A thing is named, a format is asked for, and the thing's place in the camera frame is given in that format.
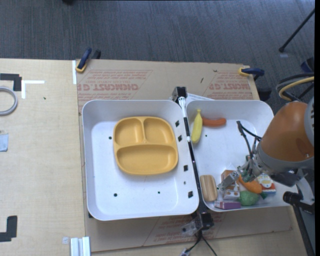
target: white tape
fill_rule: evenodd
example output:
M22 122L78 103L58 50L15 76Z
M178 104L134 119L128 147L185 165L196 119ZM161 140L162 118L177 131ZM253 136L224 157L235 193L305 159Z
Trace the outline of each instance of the white tape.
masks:
M21 98L26 98L26 83L24 80L21 81Z
M77 71L76 71L76 61L72 61L72 76L73 76L73 84L77 84Z
M44 84L44 80L22 80L21 81L21 98L26 98L26 84Z

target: wooden table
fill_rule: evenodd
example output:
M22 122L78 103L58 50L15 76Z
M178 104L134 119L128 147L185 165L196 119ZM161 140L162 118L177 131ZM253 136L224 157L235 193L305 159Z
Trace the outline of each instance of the wooden table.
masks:
M17 236L0 255L69 255L69 238L86 236L77 86L71 60L0 59L0 73L19 74L25 98L0 116L8 150L0 152L0 233L17 216ZM10 86L7 81L0 85ZM0 95L0 111L10 105ZM289 231L210 240L217 255L307 255L291 206ZM179 255L194 242L97 252L95 255ZM213 255L202 241L192 255Z

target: blue clamp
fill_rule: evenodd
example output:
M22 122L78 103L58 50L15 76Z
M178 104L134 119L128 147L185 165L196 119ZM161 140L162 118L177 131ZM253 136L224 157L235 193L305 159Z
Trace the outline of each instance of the blue clamp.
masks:
M89 58L89 55L91 54L92 49L90 47L88 47L81 60L79 61L79 63L76 65L75 70L79 73L83 73L87 67L87 59Z
M248 77L250 74L255 75L254 81L257 80L258 77L262 77L265 74L265 71L260 68L239 68L238 73L240 76Z

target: small box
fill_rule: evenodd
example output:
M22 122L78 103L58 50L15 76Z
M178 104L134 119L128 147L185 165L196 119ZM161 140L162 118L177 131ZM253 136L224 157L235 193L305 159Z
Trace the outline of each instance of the small box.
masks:
M224 210L241 208L241 203L236 201L214 201L213 205L216 208L220 208Z
M257 181L262 187L262 192L265 192L267 194L274 194L276 193L276 186L273 180L269 177L269 175L262 173L257 178Z
M221 182L233 172L234 170L225 170L221 174ZM240 197L240 186L239 186L239 181L236 180L226 188L226 190L222 194L222 198L223 200L237 200L239 197Z

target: white tray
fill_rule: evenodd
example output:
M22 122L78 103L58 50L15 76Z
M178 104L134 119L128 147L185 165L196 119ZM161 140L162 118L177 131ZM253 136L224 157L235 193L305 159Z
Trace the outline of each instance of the white tray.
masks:
M158 117L171 125L178 148L173 170L140 176L118 167L113 129L120 119L134 116ZM83 106L82 122L87 207L95 219L187 215L197 210L199 194L178 104L170 100L92 100Z
M274 117L268 104L260 100L194 100L187 104L186 114L190 131L193 128L193 120L201 109L201 115L208 119L226 118L226 126L202 127L201 138L193 145L193 152L199 176L212 175L216 185L221 183L221 174L224 170L236 170L245 163L249 154L245 139L240 135L237 121L250 132L262 137L269 123ZM246 134L250 146L254 137ZM206 206L215 211L239 211L244 209L288 206L283 201L286 191L297 192L296 187L287 187L274 182L276 194L269 194L266 199L260 197L253 206L242 206L240 209L225 210L214 207L213 202L205 202Z
M199 142L193 145L199 176L210 174L218 185L221 173L244 164L249 153L236 122L241 121L249 131L263 136L274 115L269 105L259 100L193 100L186 106L190 132L197 109L208 119L227 119L223 127L203 126ZM134 116L158 117L171 125L178 148L178 163L173 170L140 176L124 173L118 167L113 129L119 120ZM87 207L95 219L188 215L197 210L199 194L178 104L171 100L92 100L83 106L82 123ZM254 138L250 135L247 138L251 145ZM288 206L283 201L284 192L297 192L297 189L276 182L275 186L275 195L261 198L254 206L234 210L216 208L213 202L206 202L206 206L216 212Z

